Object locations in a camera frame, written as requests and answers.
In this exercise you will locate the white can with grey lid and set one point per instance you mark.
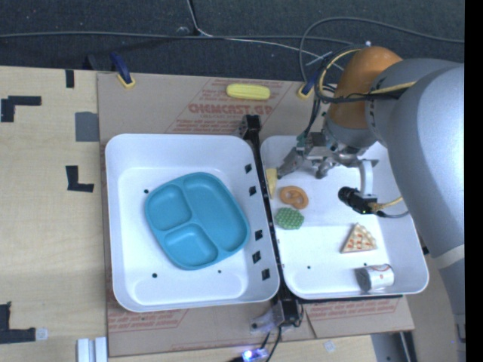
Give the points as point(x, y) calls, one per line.
point(379, 277)

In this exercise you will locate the brown cardboard board red print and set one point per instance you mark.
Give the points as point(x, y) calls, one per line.
point(158, 100)

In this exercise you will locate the yellow corn cob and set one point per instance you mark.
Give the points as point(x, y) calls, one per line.
point(248, 92)

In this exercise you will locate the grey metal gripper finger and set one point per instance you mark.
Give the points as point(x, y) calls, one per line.
point(290, 162)
point(324, 168)

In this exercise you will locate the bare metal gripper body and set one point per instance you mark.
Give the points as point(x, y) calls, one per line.
point(320, 148)

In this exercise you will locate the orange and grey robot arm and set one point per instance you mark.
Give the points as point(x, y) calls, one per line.
point(422, 126)

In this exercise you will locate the yellow cheese wedge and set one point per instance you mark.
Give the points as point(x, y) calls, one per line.
point(271, 183)

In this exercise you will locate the orange pretzel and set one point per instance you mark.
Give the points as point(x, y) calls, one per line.
point(300, 201)

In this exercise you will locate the white plastic tray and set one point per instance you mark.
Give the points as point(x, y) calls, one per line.
point(132, 240)
point(324, 240)

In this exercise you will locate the black cylinder on white bracket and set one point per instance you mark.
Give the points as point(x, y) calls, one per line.
point(354, 199)

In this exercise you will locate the blue divided plate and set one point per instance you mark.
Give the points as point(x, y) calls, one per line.
point(196, 221)

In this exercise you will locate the green dotted toy vegetable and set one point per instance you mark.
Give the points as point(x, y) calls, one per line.
point(289, 218)

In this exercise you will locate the pizza slice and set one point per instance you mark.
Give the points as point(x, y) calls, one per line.
point(358, 241)

